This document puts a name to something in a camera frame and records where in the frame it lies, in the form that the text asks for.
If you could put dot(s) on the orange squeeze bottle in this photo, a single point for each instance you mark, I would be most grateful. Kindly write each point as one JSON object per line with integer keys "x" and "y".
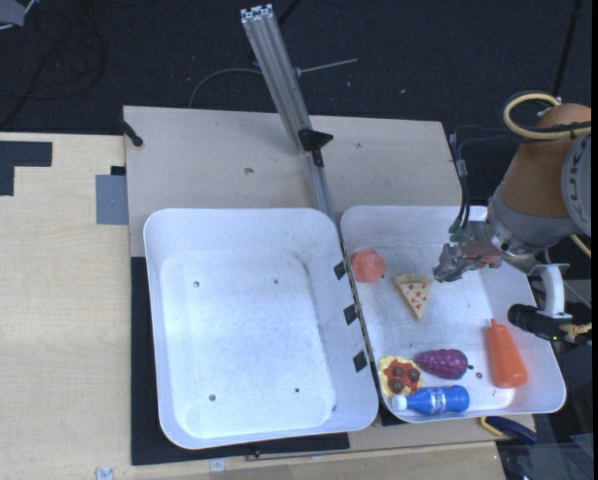
{"x": 505, "y": 355}

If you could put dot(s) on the yellow toy spaghetti with meatballs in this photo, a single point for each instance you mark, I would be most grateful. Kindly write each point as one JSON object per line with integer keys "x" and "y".
{"x": 398, "y": 375}

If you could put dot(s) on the black cylinder on white bracket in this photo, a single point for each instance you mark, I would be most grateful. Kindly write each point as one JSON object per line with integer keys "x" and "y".
{"x": 536, "y": 320}

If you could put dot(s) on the toy pizza slice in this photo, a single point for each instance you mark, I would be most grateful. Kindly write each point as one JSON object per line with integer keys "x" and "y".
{"x": 413, "y": 293}

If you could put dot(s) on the blue bottle with white cap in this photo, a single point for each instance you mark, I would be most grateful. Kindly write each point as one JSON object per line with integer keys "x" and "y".
{"x": 436, "y": 400}

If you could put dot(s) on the white plastic tray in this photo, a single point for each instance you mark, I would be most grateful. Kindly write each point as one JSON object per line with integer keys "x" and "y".
{"x": 459, "y": 313}
{"x": 249, "y": 338}

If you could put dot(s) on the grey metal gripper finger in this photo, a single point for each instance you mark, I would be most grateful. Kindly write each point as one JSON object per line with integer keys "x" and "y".
{"x": 444, "y": 271}
{"x": 451, "y": 253}

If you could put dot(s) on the orange round toy fruit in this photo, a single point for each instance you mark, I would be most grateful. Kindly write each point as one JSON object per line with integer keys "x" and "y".
{"x": 367, "y": 265}

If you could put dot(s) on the purple toy grapes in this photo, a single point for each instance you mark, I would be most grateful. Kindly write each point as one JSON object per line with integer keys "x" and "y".
{"x": 444, "y": 364}

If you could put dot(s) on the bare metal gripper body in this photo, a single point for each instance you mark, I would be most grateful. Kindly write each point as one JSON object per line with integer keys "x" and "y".
{"x": 484, "y": 254}

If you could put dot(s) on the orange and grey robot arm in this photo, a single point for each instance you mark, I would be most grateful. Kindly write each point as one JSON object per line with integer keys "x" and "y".
{"x": 539, "y": 178}

